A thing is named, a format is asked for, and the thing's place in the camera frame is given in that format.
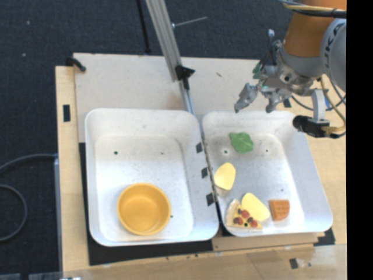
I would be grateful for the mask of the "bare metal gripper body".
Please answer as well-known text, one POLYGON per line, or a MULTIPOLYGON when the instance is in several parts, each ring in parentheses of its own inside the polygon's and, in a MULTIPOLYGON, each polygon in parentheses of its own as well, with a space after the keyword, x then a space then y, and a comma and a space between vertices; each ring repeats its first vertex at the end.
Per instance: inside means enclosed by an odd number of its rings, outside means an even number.
POLYGON ((259 77, 262 92, 279 95, 309 96, 314 82, 315 78, 302 76, 286 65, 266 65, 259 77))

